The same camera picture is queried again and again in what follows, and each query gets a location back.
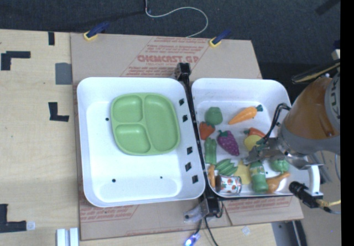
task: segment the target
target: green plate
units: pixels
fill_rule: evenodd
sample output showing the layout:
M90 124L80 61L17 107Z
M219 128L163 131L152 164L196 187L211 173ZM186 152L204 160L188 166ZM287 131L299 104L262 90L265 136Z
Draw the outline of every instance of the green plate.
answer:
M133 93L115 98L111 121L118 147L129 155L165 154L180 142L174 106L160 94Z

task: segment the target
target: cardboard sheet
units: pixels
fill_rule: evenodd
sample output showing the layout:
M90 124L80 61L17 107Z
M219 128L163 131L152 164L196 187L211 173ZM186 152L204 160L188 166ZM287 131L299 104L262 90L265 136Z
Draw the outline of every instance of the cardboard sheet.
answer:
M188 62L190 81L199 78L262 78L252 42L223 40L216 48L208 39L100 34L86 41L71 33L72 78L79 180L81 240L149 233L194 230L183 213L198 200L98 208L86 199L82 189L80 135L76 88L87 77L169 77L177 63ZM226 212L212 219L210 227L287 221L303 218L293 196L225 201Z

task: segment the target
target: blue clamp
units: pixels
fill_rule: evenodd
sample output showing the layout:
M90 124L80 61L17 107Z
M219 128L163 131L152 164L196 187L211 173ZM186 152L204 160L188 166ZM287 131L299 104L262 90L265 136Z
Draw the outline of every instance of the blue clamp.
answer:
M218 45L220 45L221 40L226 38L227 36L229 36L231 34L230 30L225 30L223 31L220 35L212 38L209 41L209 46L211 46L212 48L216 48Z
M94 26L90 31L84 34L84 38L87 41L92 41L97 38L97 34L104 32L110 24L108 22L102 22Z

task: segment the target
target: red strawberry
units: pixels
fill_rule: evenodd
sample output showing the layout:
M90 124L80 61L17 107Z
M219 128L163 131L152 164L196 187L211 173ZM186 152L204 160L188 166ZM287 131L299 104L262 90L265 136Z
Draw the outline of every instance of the red strawberry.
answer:
M222 147L231 155L239 155L240 151L238 149L238 144L231 131L227 130L222 132L219 130L219 133L220 134L217 137L217 143L220 145L220 147Z

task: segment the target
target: wooden table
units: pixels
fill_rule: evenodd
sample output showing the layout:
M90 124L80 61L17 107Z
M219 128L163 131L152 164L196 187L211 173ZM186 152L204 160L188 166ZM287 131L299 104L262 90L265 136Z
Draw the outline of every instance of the wooden table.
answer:
M0 53L30 51L0 71L0 203L8 221L34 221L35 230L0 233L1 245L55 245L59 228L79 228L75 131L71 85L56 85L55 64L71 63L70 34L0 30ZM49 102L68 122L50 121ZM212 229L219 245L276 245L270 223ZM197 245L213 245L201 230ZM192 232L80 242L80 245L182 245Z

